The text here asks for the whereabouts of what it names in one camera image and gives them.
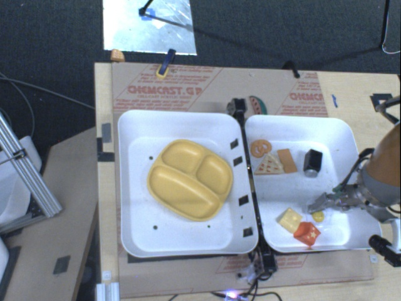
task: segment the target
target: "blue clip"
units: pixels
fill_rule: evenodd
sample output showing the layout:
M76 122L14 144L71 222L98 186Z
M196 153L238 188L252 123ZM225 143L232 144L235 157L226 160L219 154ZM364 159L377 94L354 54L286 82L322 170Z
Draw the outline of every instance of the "blue clip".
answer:
M169 64L174 61L175 58L175 50L169 49L169 52L166 54L163 63L157 68L156 76L160 79L164 79L169 72Z

